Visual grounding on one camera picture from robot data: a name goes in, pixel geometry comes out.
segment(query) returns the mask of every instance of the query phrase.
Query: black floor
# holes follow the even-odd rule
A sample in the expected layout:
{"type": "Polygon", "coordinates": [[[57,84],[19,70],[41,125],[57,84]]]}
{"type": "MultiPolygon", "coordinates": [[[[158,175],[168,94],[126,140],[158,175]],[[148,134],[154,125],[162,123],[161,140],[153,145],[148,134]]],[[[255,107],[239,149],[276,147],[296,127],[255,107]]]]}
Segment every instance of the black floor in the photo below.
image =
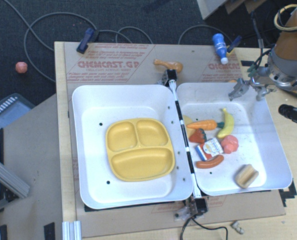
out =
{"type": "MultiPolygon", "coordinates": [[[[244,5],[230,15],[222,6],[203,20],[196,0],[7,1],[0,0],[0,100],[19,93],[38,105],[56,92],[55,84],[33,68],[32,64],[55,79],[54,53],[31,32],[27,33],[31,24],[36,35],[51,49],[54,41],[79,42],[85,30],[92,26],[112,31],[131,26],[147,33],[154,44],[177,44],[186,29],[208,25],[220,29],[231,39],[241,35],[240,47],[258,46],[251,17],[244,5]],[[15,64],[19,61],[28,63],[26,74],[15,72],[15,64]]],[[[297,4],[297,0],[268,0],[255,10],[258,28],[264,30],[265,45],[276,42],[279,32],[272,30],[273,17],[278,9],[289,4],[297,4]]],[[[183,37],[181,44],[211,45],[214,33],[211,28],[194,28],[183,37]]],[[[140,31],[126,29],[123,34],[133,43],[149,43],[140,31]]],[[[101,33],[98,39],[98,42],[115,41],[116,34],[110,32],[101,33]]],[[[118,41],[127,43],[122,37],[118,41]]]]}

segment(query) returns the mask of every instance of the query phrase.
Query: white tray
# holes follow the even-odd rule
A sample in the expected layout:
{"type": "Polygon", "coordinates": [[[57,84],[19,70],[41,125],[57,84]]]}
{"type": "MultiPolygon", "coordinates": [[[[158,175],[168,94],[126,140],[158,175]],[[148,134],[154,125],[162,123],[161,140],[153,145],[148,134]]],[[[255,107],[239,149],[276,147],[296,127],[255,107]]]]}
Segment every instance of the white tray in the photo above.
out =
{"type": "Polygon", "coordinates": [[[172,202],[193,192],[185,143],[172,92],[162,85],[83,85],[72,95],[80,194],[93,209],[172,202]],[[120,120],[153,118],[168,131],[175,166],[163,177],[128,182],[110,168],[105,136],[120,120]]]}
{"type": "MultiPolygon", "coordinates": [[[[177,88],[182,114],[193,120],[224,120],[222,108],[233,115],[232,135],[239,148],[224,154],[224,161],[211,169],[195,168],[197,185],[210,196],[283,189],[292,173],[277,135],[266,100],[256,101],[256,92],[230,101],[234,83],[183,83],[177,88]],[[246,189],[234,177],[241,166],[252,164],[259,171],[246,189]]],[[[72,95],[76,133],[80,194],[93,209],[173,202],[193,192],[188,158],[175,100],[162,85],[83,85],[72,95]],[[127,182],[112,172],[106,152],[108,127],[120,120],[153,118],[166,127],[175,153],[175,167],[164,177],[127,182]]],[[[207,131],[208,139],[218,130],[207,131]]],[[[199,161],[196,144],[190,143],[193,164],[199,161]]]]}
{"type": "MultiPolygon", "coordinates": [[[[223,108],[234,117],[232,135],[238,139],[238,150],[224,154],[224,161],[216,167],[195,167],[198,187],[210,196],[287,188],[292,182],[292,173],[266,100],[256,101],[257,93],[250,89],[242,97],[230,101],[228,93],[234,85],[183,83],[177,88],[182,114],[192,120],[224,121],[223,108]],[[244,189],[236,184],[235,176],[246,164],[251,164],[259,176],[244,189]]],[[[218,131],[206,131],[206,137],[214,138],[218,131]]],[[[196,144],[190,142],[189,146],[195,166],[201,159],[195,151],[196,144]]]]}

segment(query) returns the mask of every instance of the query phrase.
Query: wooden table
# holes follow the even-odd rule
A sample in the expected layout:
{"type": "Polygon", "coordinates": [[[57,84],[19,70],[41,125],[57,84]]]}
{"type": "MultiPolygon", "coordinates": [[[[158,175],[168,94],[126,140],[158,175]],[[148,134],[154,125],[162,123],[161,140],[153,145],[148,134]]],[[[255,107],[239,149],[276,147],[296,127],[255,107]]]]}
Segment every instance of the wooden table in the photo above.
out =
{"type": "MultiPolygon", "coordinates": [[[[259,55],[256,48],[236,48],[236,56],[239,61],[254,61],[259,55]]],[[[73,180],[73,163],[70,138],[70,123],[68,118],[68,93],[67,76],[65,68],[64,42],[55,43],[55,66],[56,66],[56,95],[58,110],[58,131],[59,131],[59,153],[60,153],[60,174],[61,174],[61,198],[62,198],[62,217],[64,222],[74,222],[77,220],[76,200],[73,180]]],[[[282,147],[288,159],[293,181],[297,191],[297,124],[289,119],[282,117],[278,113],[281,104],[288,104],[297,107],[297,97],[290,93],[278,90],[266,97],[273,122],[279,135],[282,147]]],[[[208,227],[226,226],[230,239],[287,239],[297,240],[297,195],[294,199],[286,201],[286,215],[267,217],[259,219],[247,219],[239,222],[244,229],[244,234],[238,234],[230,227],[232,222],[220,224],[209,224],[208,227]]],[[[178,239],[181,228],[160,229],[116,235],[106,235],[100,237],[87,238],[90,240],[102,239],[178,239]]],[[[225,239],[224,230],[209,231],[198,226],[189,226],[184,233],[185,239],[225,239]]]]}

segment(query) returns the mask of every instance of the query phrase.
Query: white bottle cap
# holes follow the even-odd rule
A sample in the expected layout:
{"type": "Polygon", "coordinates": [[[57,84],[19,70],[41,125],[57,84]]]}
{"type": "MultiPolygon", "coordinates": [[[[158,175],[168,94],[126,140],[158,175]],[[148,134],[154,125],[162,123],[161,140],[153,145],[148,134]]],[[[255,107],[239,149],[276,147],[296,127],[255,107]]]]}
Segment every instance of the white bottle cap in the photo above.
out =
{"type": "Polygon", "coordinates": [[[224,57],[224,58],[221,58],[221,59],[220,59],[220,62],[221,62],[222,64],[227,64],[227,63],[229,62],[229,60],[228,60],[227,57],[224,57]]]}

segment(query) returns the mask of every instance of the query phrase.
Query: yellow plate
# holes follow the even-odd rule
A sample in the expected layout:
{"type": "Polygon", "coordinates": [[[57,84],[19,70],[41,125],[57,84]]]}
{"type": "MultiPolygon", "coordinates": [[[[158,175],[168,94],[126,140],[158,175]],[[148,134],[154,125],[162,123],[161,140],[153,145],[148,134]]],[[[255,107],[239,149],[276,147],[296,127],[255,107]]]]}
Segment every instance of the yellow plate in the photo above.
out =
{"type": "Polygon", "coordinates": [[[174,168],[171,139],[158,120],[135,118],[115,122],[107,129],[105,138],[109,165],[123,181],[153,180],[174,168]]]}

